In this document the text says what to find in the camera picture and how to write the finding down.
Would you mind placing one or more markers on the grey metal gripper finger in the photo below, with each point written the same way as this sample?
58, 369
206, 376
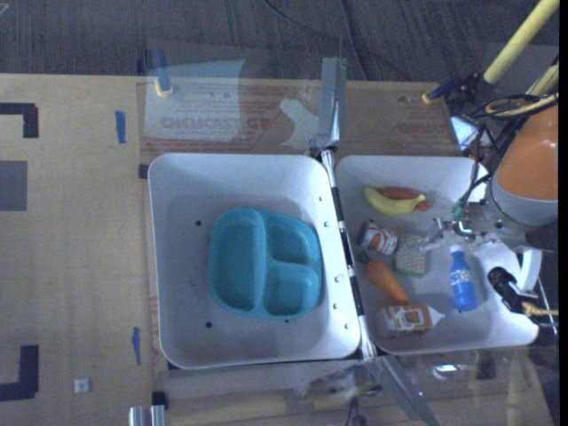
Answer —
431, 240
457, 227

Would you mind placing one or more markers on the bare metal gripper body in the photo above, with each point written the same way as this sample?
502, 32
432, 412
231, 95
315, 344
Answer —
492, 226

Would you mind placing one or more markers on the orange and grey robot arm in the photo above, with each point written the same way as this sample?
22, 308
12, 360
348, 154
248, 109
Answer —
530, 162

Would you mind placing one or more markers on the small red and white can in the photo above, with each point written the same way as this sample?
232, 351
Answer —
379, 239

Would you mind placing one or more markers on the blue bottle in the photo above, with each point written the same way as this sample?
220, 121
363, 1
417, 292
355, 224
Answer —
463, 284

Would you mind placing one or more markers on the yellow banana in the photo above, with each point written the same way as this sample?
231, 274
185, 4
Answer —
390, 204

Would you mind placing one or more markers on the orange-brown sausage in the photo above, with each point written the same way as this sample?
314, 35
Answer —
399, 192

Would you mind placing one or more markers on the orange carrot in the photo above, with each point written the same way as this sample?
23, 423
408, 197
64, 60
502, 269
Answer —
387, 280

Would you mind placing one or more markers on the orange and white carton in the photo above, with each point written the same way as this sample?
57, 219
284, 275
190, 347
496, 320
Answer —
406, 320

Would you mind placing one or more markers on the white plastic tray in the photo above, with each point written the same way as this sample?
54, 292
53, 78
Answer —
488, 326
186, 291

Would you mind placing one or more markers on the brown cardboard board red print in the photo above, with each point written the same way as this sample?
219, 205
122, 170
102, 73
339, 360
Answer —
381, 118

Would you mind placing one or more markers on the blue divided plate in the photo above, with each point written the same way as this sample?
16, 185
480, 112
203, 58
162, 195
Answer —
248, 260

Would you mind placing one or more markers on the black cylinder on white bracket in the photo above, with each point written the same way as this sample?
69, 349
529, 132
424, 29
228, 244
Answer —
503, 282

